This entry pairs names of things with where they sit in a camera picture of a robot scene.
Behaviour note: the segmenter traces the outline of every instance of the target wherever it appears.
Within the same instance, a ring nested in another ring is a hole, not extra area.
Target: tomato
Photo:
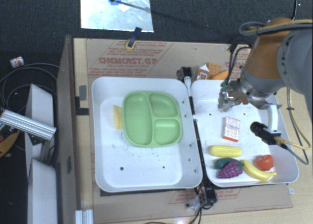
[[[261,156],[256,159],[255,166],[262,171],[270,170],[274,166],[273,157],[271,155]]]

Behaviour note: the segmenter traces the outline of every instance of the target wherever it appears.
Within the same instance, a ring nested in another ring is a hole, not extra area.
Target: red and white box
[[[225,117],[223,138],[226,140],[237,142],[239,140],[239,132],[240,132],[240,120],[231,117]]]

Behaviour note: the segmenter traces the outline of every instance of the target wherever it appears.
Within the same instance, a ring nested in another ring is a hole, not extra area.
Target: dark floor
[[[240,24],[291,17],[294,0],[150,0],[154,33],[141,40],[229,43],[239,36]],[[312,18],[313,0],[298,1],[298,19]],[[129,33],[80,28],[80,0],[0,0],[0,79],[11,69],[8,60],[23,56],[27,64],[58,65],[65,35],[84,38],[128,39]],[[16,86],[42,82],[54,88],[44,74],[35,71],[11,78],[8,94]],[[18,111],[27,92],[14,94],[11,107]],[[23,146],[23,137],[17,141]],[[26,223],[27,182],[24,152],[17,147],[0,158],[0,224]]]

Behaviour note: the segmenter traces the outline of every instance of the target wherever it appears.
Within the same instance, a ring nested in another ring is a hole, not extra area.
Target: toy banana
[[[264,172],[255,166],[253,166],[249,161],[246,159],[243,160],[243,169],[244,171],[255,179],[259,179],[262,181],[268,180],[270,177],[276,175],[276,172]]]

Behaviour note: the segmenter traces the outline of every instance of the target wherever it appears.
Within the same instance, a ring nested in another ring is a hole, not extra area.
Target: divided green plate
[[[137,91],[123,100],[123,129],[127,140],[139,147],[177,143],[182,124],[176,100],[162,92]]]

